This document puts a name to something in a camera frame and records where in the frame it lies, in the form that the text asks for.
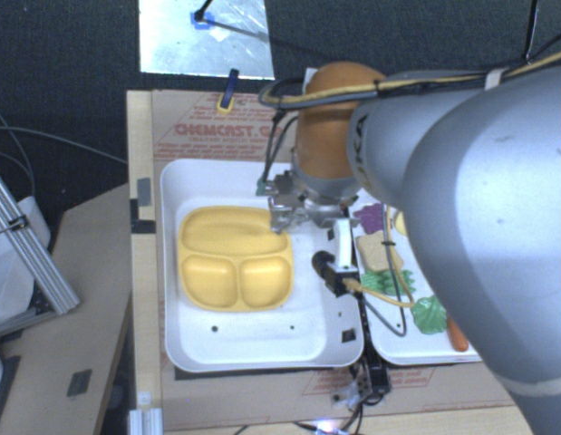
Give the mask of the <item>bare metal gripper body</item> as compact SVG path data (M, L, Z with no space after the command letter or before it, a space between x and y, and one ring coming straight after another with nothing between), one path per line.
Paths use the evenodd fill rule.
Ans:
M330 227L333 220L358 199L359 183L353 177L323 179L301 170L286 170L266 183L268 208L305 208L307 222L318 227Z

